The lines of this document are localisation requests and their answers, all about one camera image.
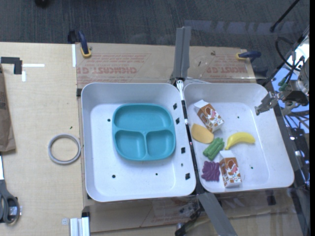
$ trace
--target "yellow clamp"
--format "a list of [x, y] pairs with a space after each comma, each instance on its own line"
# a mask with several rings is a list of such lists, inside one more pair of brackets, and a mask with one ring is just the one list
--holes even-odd
[[247, 58], [240, 58], [239, 57], [239, 54], [241, 54], [241, 53], [237, 53], [237, 54], [235, 54], [235, 58], [238, 60], [238, 61], [245, 61]]
[[81, 47], [80, 50], [81, 50], [82, 56], [85, 57], [85, 58], [89, 58], [89, 57], [92, 55], [92, 54], [91, 54], [91, 50], [90, 50], [89, 48], [88, 48], [89, 52], [88, 52], [87, 54], [84, 53], [82, 47]]

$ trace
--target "juice carton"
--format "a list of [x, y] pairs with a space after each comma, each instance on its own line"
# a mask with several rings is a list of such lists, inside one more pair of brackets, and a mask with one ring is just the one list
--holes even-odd
[[238, 186], [242, 183], [237, 160], [232, 151], [220, 151], [220, 168], [226, 188]]
[[211, 133], [221, 128], [224, 120], [210, 103], [200, 100], [196, 102], [194, 106], [197, 111], [197, 115]]

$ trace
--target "toy food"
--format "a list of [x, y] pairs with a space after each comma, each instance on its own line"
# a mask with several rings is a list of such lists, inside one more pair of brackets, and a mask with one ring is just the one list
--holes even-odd
[[206, 181], [219, 181], [220, 163], [205, 161], [201, 177]]
[[191, 127], [191, 135], [195, 140], [204, 144], [209, 144], [214, 138], [214, 135], [208, 129], [199, 124], [194, 124]]
[[224, 148], [223, 138], [215, 138], [209, 146], [203, 151], [203, 154], [209, 158], [210, 161], [217, 156], [220, 150]]
[[210, 132], [214, 133], [216, 130], [221, 128], [224, 120], [210, 103], [200, 100], [194, 104], [194, 107], [197, 115]]
[[239, 186], [242, 183], [238, 163], [232, 151], [220, 151], [220, 167], [225, 188]]
[[229, 138], [227, 139], [225, 150], [228, 150], [230, 147], [237, 143], [253, 144], [255, 143], [255, 138], [250, 133], [247, 132], [234, 133], [233, 135], [230, 135]]

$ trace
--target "green toy vegetable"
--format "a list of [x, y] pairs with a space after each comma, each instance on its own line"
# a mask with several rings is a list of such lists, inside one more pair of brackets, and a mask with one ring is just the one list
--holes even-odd
[[209, 146], [202, 152], [210, 161], [217, 156], [217, 154], [224, 148], [223, 138], [215, 138]]

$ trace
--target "blue plate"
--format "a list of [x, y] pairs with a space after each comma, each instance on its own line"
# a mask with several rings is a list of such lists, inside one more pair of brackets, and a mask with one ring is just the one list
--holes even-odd
[[157, 104], [121, 105], [113, 115], [113, 140], [117, 152], [126, 159], [167, 158], [175, 149], [172, 116]]

